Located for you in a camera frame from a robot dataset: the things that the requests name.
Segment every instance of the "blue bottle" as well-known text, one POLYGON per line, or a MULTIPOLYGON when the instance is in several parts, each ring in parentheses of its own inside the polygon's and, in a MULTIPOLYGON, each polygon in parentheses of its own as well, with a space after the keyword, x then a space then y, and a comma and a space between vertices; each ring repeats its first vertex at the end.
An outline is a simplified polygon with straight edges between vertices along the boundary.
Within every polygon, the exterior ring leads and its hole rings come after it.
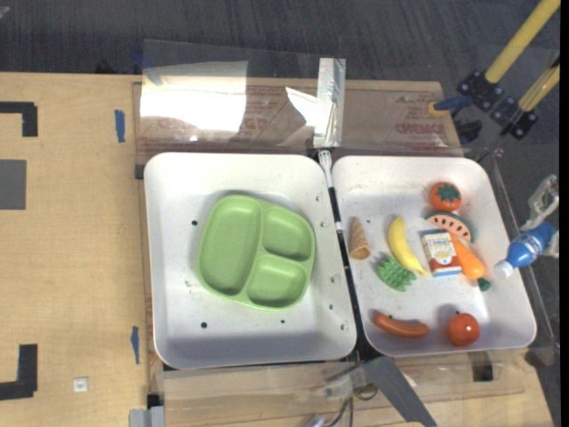
POLYGON ((514 273, 515 268, 529 266, 540 257, 555 233, 553 225, 543 222, 537 228, 516 237, 509 244, 506 259, 494 266, 494 273, 498 277, 507 278, 514 273))

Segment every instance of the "watermelon slice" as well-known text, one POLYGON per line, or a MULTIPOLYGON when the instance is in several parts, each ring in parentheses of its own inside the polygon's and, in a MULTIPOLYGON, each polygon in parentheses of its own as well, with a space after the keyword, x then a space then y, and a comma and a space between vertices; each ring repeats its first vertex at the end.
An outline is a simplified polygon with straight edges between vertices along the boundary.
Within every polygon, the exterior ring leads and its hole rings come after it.
POLYGON ((474 242, 472 228, 460 216, 450 212, 434 212, 425 217, 427 222, 436 224, 439 228, 452 232, 455 236, 474 242))

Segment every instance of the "yellow pole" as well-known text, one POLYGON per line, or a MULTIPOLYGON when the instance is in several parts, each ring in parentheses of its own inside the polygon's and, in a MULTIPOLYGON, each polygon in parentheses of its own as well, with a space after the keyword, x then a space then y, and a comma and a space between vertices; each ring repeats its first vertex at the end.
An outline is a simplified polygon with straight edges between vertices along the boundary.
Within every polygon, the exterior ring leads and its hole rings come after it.
POLYGON ((498 84, 524 49, 532 42, 546 22, 561 5, 561 0, 541 0, 504 50, 485 72, 486 80, 498 84))
POLYGON ((524 112, 530 112, 535 109, 541 100, 551 91, 559 82, 561 76, 561 63, 554 68, 549 68, 533 83, 524 96, 519 99, 518 106, 524 112))

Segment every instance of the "ice cream cone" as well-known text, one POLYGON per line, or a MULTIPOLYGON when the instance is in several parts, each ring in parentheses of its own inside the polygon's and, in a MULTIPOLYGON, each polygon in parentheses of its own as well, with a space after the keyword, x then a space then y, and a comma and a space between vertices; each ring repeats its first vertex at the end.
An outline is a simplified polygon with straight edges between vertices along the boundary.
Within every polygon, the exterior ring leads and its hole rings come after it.
POLYGON ((357 260, 364 260, 372 254, 372 249, 365 238, 364 227, 357 218, 352 222, 348 250, 349 256, 357 260))

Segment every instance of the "dark floor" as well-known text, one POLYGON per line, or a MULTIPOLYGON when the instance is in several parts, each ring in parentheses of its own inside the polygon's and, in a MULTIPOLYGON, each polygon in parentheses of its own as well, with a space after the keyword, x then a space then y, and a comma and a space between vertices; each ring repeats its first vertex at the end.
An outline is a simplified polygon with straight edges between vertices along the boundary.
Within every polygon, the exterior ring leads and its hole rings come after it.
MULTIPOLYGON (((439 81, 446 96, 474 68, 487 68, 540 0, 0 0, 0 70, 86 72, 101 59, 132 73, 143 40, 306 52, 348 58, 348 77, 439 81)), ((501 81, 520 97, 557 57, 557 12, 501 81)), ((541 179, 559 175, 559 87, 538 106, 522 141, 507 138, 499 159, 514 213, 541 179)), ((480 143, 498 128, 484 121, 480 143)), ((558 226, 558 213, 552 217, 558 226)), ((535 265, 549 319, 559 326, 559 264, 535 265)), ((556 425, 560 351, 540 370, 556 425)))

